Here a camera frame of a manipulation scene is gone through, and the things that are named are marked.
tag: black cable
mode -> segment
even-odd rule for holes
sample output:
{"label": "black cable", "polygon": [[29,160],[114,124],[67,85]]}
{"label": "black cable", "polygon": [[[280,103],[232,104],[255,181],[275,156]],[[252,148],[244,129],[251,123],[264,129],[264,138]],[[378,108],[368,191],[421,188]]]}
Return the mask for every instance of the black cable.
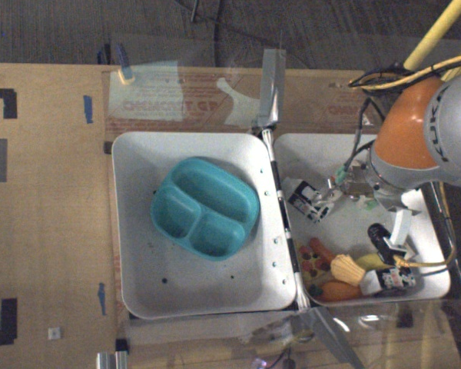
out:
{"label": "black cable", "polygon": [[[222,1],[223,0],[217,0],[217,12],[215,14],[215,20],[218,22],[219,18],[221,17],[222,13]],[[219,39],[219,28],[218,25],[214,23],[214,66],[218,67],[218,53],[217,53],[217,48],[216,46],[218,45],[218,39]]]}
{"label": "black cable", "polygon": [[290,351],[290,348],[287,348],[282,351],[282,353],[278,356],[278,358],[273,362],[270,366],[267,366],[267,369],[272,369],[273,367],[276,367],[277,364],[282,360],[282,358],[285,356],[285,354]]}
{"label": "black cable", "polygon": [[366,151],[367,149],[370,149],[370,147],[373,145],[374,141],[375,140],[369,141],[366,144],[360,146],[360,148],[358,148],[355,151],[355,157],[358,156],[361,152]]}
{"label": "black cable", "polygon": [[[183,3],[181,3],[179,0],[171,0],[174,4],[176,4],[178,7],[182,8],[183,10],[187,11],[187,12],[192,12],[193,10],[189,7],[187,7],[186,5],[184,5]],[[213,23],[214,25],[218,26],[219,28],[224,28],[226,30],[228,30],[229,32],[233,32],[235,34],[238,34],[242,37],[245,37],[245,38],[249,38],[249,39],[253,39],[254,41],[257,41],[259,42],[260,44],[262,45],[267,45],[271,48],[280,48],[281,45],[280,43],[276,43],[276,42],[272,42],[266,38],[263,38],[263,37],[260,37],[258,35],[252,35],[252,34],[249,34],[249,33],[246,33],[240,29],[237,29],[231,25],[228,25],[227,23],[223,23],[220,21],[220,13],[221,13],[221,0],[219,1],[219,9],[217,11],[218,13],[218,16],[216,16],[215,18],[212,18],[212,17],[209,17],[209,16],[206,16],[206,15],[202,15],[202,14],[196,14],[196,18],[199,18],[201,19],[202,21],[204,22],[211,22]],[[305,61],[303,61],[301,58],[299,58],[298,56],[296,56],[294,53],[290,52],[290,51],[287,51],[287,55],[295,58],[299,63],[302,64],[303,67],[309,69],[309,65],[306,64]]]}
{"label": "black cable", "polygon": [[361,81],[372,75],[379,75],[372,79],[372,80],[379,81],[376,83],[388,83],[393,80],[393,77],[395,78],[394,80],[397,80],[397,79],[400,79],[402,77],[409,76],[412,74],[415,74],[415,72],[405,69],[403,65],[401,65],[399,62],[394,62],[392,65],[390,65],[387,68],[376,68],[374,70],[365,72],[359,78],[352,80],[349,83],[349,87],[355,88],[357,86],[367,85],[367,82],[361,83]]}
{"label": "black cable", "polygon": [[[410,82],[407,82],[407,83],[404,83],[404,84],[401,84],[401,85],[398,85],[398,86],[393,86],[392,88],[386,88],[386,89],[380,89],[380,90],[366,90],[366,89],[364,89],[364,91],[368,95],[378,95],[378,94],[385,94],[385,93],[390,93],[390,92],[402,91],[402,90],[404,90],[406,88],[409,88],[410,86],[415,85],[416,83],[418,83],[420,81],[423,81],[424,79],[427,79],[427,78],[435,76],[435,75],[440,75],[441,73],[443,73],[445,71],[451,70],[453,68],[458,68],[458,67],[461,67],[461,61],[446,65],[446,66],[441,67],[441,68],[437,68],[435,70],[427,72],[425,75],[422,75],[422,76],[420,76],[420,77],[418,77],[416,79],[413,79]],[[349,83],[349,87],[358,88],[358,87],[367,86],[367,85],[381,85],[381,84],[385,84],[385,83],[390,83],[392,81],[397,81],[398,79],[400,79],[400,77],[397,77],[397,78],[392,79],[391,81],[381,81],[380,79],[383,78],[383,77],[380,76],[380,77],[370,79],[370,80],[365,81],[364,83],[360,84],[360,80],[362,78],[364,78],[365,76],[366,75],[363,75],[363,77],[358,78],[355,81],[352,81],[351,83]]]}
{"label": "black cable", "polygon": [[357,122],[357,129],[356,129],[356,132],[355,132],[355,141],[353,143],[353,149],[352,149],[352,153],[350,154],[350,157],[343,164],[343,170],[344,171],[348,171],[348,168],[350,167],[350,164],[352,164],[353,159],[357,155],[357,147],[359,146],[360,137],[362,136],[363,113],[367,110],[367,108],[369,107],[371,102],[372,102],[372,100],[370,99],[370,97],[367,97],[365,99],[365,101],[363,102],[362,107],[360,107],[359,115],[358,115],[358,122]]}
{"label": "black cable", "polygon": [[373,106],[373,108],[376,110],[377,114],[381,118],[381,121],[386,120],[386,116],[384,116],[384,113],[382,113],[381,108],[379,108],[379,105],[374,102],[374,100],[371,98],[370,99],[370,104]]}
{"label": "black cable", "polygon": [[442,274],[443,272],[447,272],[449,271],[452,267],[453,267],[453,264],[454,264],[454,261],[451,261],[445,268],[443,269],[439,269],[438,271],[431,271],[431,272],[426,272],[424,274],[418,274],[416,275],[416,278],[418,278],[419,276],[421,278],[427,278],[429,276],[433,276],[435,274]]}

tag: small black object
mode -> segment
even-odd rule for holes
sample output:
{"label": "small black object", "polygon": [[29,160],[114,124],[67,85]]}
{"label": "small black object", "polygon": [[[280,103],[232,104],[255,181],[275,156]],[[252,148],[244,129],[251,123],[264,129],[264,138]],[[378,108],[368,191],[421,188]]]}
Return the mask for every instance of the small black object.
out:
{"label": "small black object", "polygon": [[111,155],[112,149],[113,149],[113,143],[111,141],[104,141],[104,146],[103,146],[104,154]]}
{"label": "small black object", "polygon": [[108,65],[111,65],[111,63],[113,62],[112,58],[111,58],[111,44],[110,43],[106,43],[104,44],[104,54],[106,56],[106,63]]}
{"label": "small black object", "polygon": [[282,368],[283,369],[295,369],[295,361],[290,358],[285,358],[284,361],[282,362]]}
{"label": "small black object", "polygon": [[123,73],[124,79],[132,79],[133,71],[131,70],[128,53],[126,53],[123,44],[116,44],[116,55],[118,57],[118,63],[121,66],[121,72]]}
{"label": "small black object", "polygon": [[297,304],[296,301],[292,302],[290,305],[288,305],[286,308],[282,309],[283,311],[298,311],[299,310],[299,305]]}
{"label": "small black object", "polygon": [[116,351],[126,351],[130,354],[130,347],[126,339],[116,339],[115,349]]}
{"label": "small black object", "polygon": [[413,313],[410,309],[405,309],[398,315],[396,328],[413,328]]}
{"label": "small black object", "polygon": [[387,229],[385,229],[385,227],[381,224],[372,224],[367,229],[367,234],[369,235],[370,241],[378,250],[377,253],[383,261],[383,263],[394,266],[396,264],[396,262],[394,261],[394,255],[404,257],[406,253],[405,251],[398,251],[388,246],[388,244],[386,243],[386,239],[389,239],[391,237],[391,233]]}
{"label": "small black object", "polygon": [[106,58],[104,56],[104,51],[103,49],[100,49],[97,54],[97,60],[99,65],[105,65],[106,64]]}
{"label": "small black object", "polygon": [[317,287],[315,284],[312,284],[307,292],[311,297],[317,297],[323,293],[323,290],[321,290],[321,288]]}

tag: white plastic piece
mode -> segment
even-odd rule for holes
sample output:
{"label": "white plastic piece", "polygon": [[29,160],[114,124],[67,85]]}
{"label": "white plastic piece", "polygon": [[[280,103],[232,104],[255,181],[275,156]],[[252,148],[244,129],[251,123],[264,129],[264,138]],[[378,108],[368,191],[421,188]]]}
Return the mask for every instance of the white plastic piece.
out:
{"label": "white plastic piece", "polygon": [[383,290],[379,282],[379,278],[377,277],[376,271],[367,272],[360,282],[359,287],[362,291],[362,295],[364,296],[373,295]]}
{"label": "white plastic piece", "polygon": [[56,339],[61,339],[61,328],[60,327],[48,328],[48,340],[54,341]]}
{"label": "white plastic piece", "polygon": [[408,231],[412,224],[412,211],[410,209],[398,208],[396,210],[396,217],[394,218],[393,232],[391,232],[390,242],[393,246],[403,246]]}
{"label": "white plastic piece", "polygon": [[413,250],[413,248],[410,246],[408,242],[405,242],[404,248],[406,249],[405,257],[404,259],[406,261],[411,260],[413,257],[416,256],[416,252]]}
{"label": "white plastic piece", "polygon": [[236,125],[241,128],[250,127],[260,110],[260,100],[258,98],[247,97],[234,90],[225,78],[220,78],[217,81],[217,87],[227,93],[234,103],[232,112],[225,119],[225,124]]}

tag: white tray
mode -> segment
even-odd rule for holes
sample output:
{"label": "white tray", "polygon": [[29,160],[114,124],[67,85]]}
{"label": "white tray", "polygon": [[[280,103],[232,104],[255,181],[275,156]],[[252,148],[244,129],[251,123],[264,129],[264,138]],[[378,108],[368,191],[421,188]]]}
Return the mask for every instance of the white tray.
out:
{"label": "white tray", "polygon": [[[112,148],[121,293],[139,318],[280,310],[296,295],[294,273],[264,143],[244,134],[131,132]],[[258,193],[260,216],[244,246],[209,261],[172,243],[150,219],[151,199],[179,161],[203,157]]]}
{"label": "white tray", "polygon": [[[362,143],[375,136],[364,135]],[[325,183],[350,156],[353,147],[353,135],[325,134],[287,134],[280,136],[274,144],[275,156],[280,177],[300,178],[313,186]],[[433,229],[429,212],[420,191],[410,191],[403,195],[404,204],[411,209],[421,211],[411,222],[408,242],[412,244],[417,256],[413,261],[443,261],[436,232]],[[313,236],[318,237],[325,246],[336,254],[350,254],[354,259],[367,253],[375,253],[370,243],[367,228],[375,222],[393,230],[394,213],[384,211],[377,206],[372,211],[359,209],[346,197],[341,198],[333,210],[319,224],[313,224],[297,209],[287,204],[291,232],[294,240],[307,244]],[[439,268],[413,269],[420,273],[435,271]],[[362,298],[352,301],[327,303],[326,306],[370,304],[387,301],[408,301],[441,298],[449,291],[448,272],[434,274],[426,278],[416,278],[416,286],[406,290],[403,296]]]}

